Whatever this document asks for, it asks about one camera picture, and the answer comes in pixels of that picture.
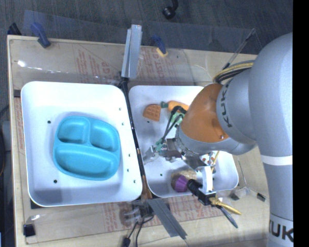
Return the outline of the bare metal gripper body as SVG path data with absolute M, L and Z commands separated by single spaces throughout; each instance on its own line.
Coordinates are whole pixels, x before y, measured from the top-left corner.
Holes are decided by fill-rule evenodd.
M 177 142 L 174 138 L 165 139 L 159 145 L 158 154 L 171 163 L 177 160 L 186 160 L 186 157 L 182 154 L 182 150 L 177 147 Z

